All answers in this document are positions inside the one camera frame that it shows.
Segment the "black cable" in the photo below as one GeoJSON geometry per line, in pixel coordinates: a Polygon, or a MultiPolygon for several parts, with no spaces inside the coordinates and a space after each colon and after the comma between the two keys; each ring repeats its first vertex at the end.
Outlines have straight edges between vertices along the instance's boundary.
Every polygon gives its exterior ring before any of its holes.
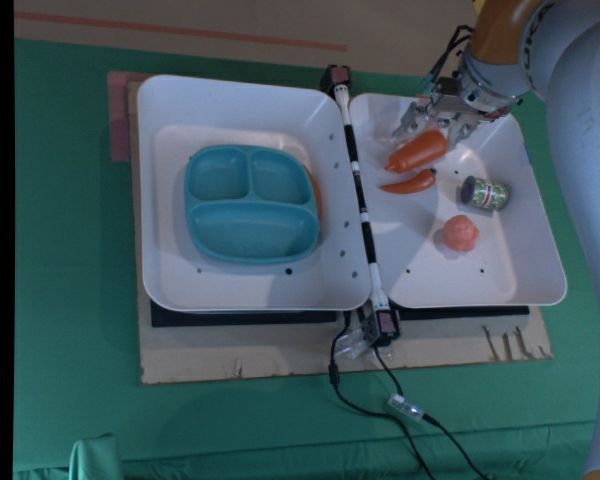
{"type": "MultiPolygon", "coordinates": [[[[409,444],[411,445],[411,449],[413,450],[413,453],[416,456],[416,459],[418,460],[418,463],[420,464],[422,469],[424,469],[425,473],[431,480],[436,480],[435,477],[431,474],[431,471],[429,470],[429,467],[427,466],[426,462],[422,458],[422,455],[420,455],[420,452],[418,451],[418,448],[416,447],[416,444],[413,441],[413,438],[411,437],[411,433],[409,432],[409,429],[398,417],[394,416],[393,414],[388,414],[388,413],[384,413],[384,412],[374,412],[374,411],[369,411],[367,409],[364,409],[364,408],[354,404],[353,402],[350,402],[342,395],[342,393],[340,393],[340,388],[339,388],[340,373],[338,370],[338,365],[336,364],[336,361],[335,361],[335,348],[336,348],[336,342],[342,336],[344,336],[345,333],[349,330],[349,325],[351,323],[351,313],[347,311],[343,314],[343,317],[344,317],[345,325],[344,325],[344,328],[337,334],[337,336],[331,342],[331,360],[329,362],[329,382],[333,386],[333,389],[334,389],[336,395],[345,405],[347,405],[348,407],[354,409],[355,411],[357,411],[361,414],[364,414],[365,416],[386,419],[389,421],[393,421],[396,425],[398,425],[400,427],[400,429],[402,430],[403,434],[405,435],[405,437],[407,438],[407,440],[409,441],[409,444]]],[[[386,365],[385,365],[385,369],[391,376],[393,376],[393,374],[386,367],[386,365]]],[[[394,382],[396,383],[396,386],[401,390],[401,388],[399,387],[398,380],[395,377],[393,377],[393,378],[394,378],[394,382]]]]}
{"type": "Polygon", "coordinates": [[[471,37],[471,34],[467,34],[467,35],[464,35],[464,36],[458,38],[458,36],[460,35],[460,32],[462,30],[466,30],[470,33],[473,32],[473,28],[468,25],[458,25],[456,27],[455,32],[453,33],[453,35],[451,36],[451,39],[449,39],[449,42],[447,43],[447,48],[445,49],[444,53],[438,58],[438,60],[435,62],[435,64],[433,65],[433,67],[431,68],[431,70],[428,73],[428,76],[431,77],[431,80],[433,82],[435,82],[438,79],[438,76],[440,75],[442,68],[444,67],[445,63],[447,62],[447,58],[449,57],[449,54],[454,49],[456,49],[458,46],[460,46],[464,41],[468,40],[471,37]]]}
{"type": "MultiPolygon", "coordinates": [[[[396,376],[393,374],[393,372],[389,369],[389,367],[385,364],[385,362],[380,357],[380,353],[378,352],[378,348],[377,347],[374,347],[374,351],[376,353],[376,357],[380,361],[380,364],[385,369],[385,371],[389,374],[389,376],[393,380],[393,383],[396,385],[396,389],[398,390],[398,394],[400,396],[403,396],[402,386],[400,385],[400,382],[398,381],[398,379],[396,378],[396,376]]],[[[473,469],[480,476],[480,478],[482,478],[482,480],[490,480],[489,477],[486,476],[482,471],[480,471],[478,469],[478,467],[473,463],[473,461],[471,460],[471,458],[469,457],[469,455],[467,454],[467,452],[464,450],[464,448],[462,447],[462,445],[456,440],[456,438],[453,437],[453,435],[451,434],[451,432],[449,432],[446,428],[444,428],[442,426],[442,424],[438,420],[436,420],[433,416],[430,416],[427,413],[423,414],[422,419],[424,421],[426,421],[427,423],[429,423],[430,425],[433,425],[434,427],[437,427],[440,430],[442,430],[442,432],[451,440],[451,442],[454,445],[456,445],[456,447],[458,448],[458,450],[460,450],[460,453],[464,457],[464,459],[467,462],[467,464],[469,464],[469,467],[471,469],[473,469]]]]}
{"type": "Polygon", "coordinates": [[[460,450],[460,453],[462,454],[464,459],[467,461],[467,464],[469,464],[469,467],[471,467],[471,469],[473,469],[480,476],[480,478],[482,478],[483,480],[490,480],[489,477],[486,476],[482,471],[480,471],[478,469],[478,467],[472,462],[471,458],[469,457],[467,452],[465,452],[464,448],[460,445],[460,443],[458,441],[456,441],[456,438],[453,437],[453,434],[451,434],[451,432],[449,432],[446,428],[444,428],[438,420],[436,420],[432,416],[429,416],[427,413],[425,413],[422,416],[422,419],[425,420],[427,423],[430,423],[434,427],[439,428],[440,430],[442,430],[442,432],[444,432],[444,434],[451,440],[451,442],[456,445],[458,450],[460,450]]]}
{"type": "Polygon", "coordinates": [[[376,353],[376,357],[378,358],[378,361],[380,361],[380,364],[382,365],[382,367],[384,368],[384,371],[387,372],[389,374],[389,376],[391,377],[391,379],[393,379],[393,383],[396,386],[396,391],[398,392],[398,394],[400,396],[403,396],[404,393],[402,392],[402,386],[400,385],[400,383],[398,382],[398,379],[396,378],[396,376],[393,374],[393,372],[391,370],[389,370],[389,367],[385,364],[385,362],[382,360],[382,357],[380,357],[380,352],[378,351],[378,347],[373,347],[373,351],[376,353]]]}

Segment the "green cloth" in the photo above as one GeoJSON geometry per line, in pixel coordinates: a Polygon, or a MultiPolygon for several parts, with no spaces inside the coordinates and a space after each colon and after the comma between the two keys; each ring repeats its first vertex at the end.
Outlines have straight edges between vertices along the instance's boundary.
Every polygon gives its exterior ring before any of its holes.
{"type": "Polygon", "coordinates": [[[124,480],[116,436],[105,434],[76,441],[69,480],[124,480]]]}
{"type": "MultiPolygon", "coordinates": [[[[415,471],[400,430],[352,413],[326,375],[140,384],[130,166],[109,159],[107,74],[317,88],[324,68],[22,39],[14,68],[14,479],[66,478],[76,443],[105,434],[116,437],[125,478],[368,479],[415,471]]],[[[351,68],[352,95],[413,95],[419,81],[351,68]]],[[[515,116],[569,283],[564,301],[543,311],[555,359],[395,373],[407,398],[485,471],[577,478],[596,416],[598,309],[551,167],[544,105],[529,95],[515,116]]],[[[346,374],[341,390],[380,410],[392,392],[387,377],[346,374]]],[[[437,478],[475,478],[443,436],[417,424],[412,434],[437,478]]]]}

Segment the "red chili pepper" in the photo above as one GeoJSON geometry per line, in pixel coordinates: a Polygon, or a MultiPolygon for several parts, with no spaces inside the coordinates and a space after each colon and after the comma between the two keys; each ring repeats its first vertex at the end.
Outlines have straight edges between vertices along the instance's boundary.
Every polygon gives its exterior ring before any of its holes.
{"type": "Polygon", "coordinates": [[[436,182],[436,175],[433,169],[424,169],[416,174],[413,178],[405,181],[393,183],[391,185],[383,185],[380,187],[385,192],[393,194],[415,194],[422,192],[433,186],[436,182]]]}
{"type": "Polygon", "coordinates": [[[447,139],[438,129],[422,132],[389,157],[387,171],[406,172],[433,162],[447,153],[447,139]]]}

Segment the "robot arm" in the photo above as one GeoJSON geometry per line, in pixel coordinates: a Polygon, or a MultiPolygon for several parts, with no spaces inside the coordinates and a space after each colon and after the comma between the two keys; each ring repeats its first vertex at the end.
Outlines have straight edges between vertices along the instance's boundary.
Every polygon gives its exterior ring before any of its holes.
{"type": "MultiPolygon", "coordinates": [[[[600,310],[600,0],[486,0],[453,79],[437,81],[420,117],[452,116],[453,146],[528,90],[546,104],[553,164],[600,310]]],[[[403,130],[417,131],[417,117],[403,130]]],[[[600,399],[585,478],[596,470],[600,399]]]]}

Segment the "beige floor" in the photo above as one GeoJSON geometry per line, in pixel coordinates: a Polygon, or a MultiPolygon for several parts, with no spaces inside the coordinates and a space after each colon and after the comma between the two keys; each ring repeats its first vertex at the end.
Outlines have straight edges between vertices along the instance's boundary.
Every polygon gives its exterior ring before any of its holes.
{"type": "Polygon", "coordinates": [[[471,0],[14,0],[16,37],[425,74],[471,0]]]}

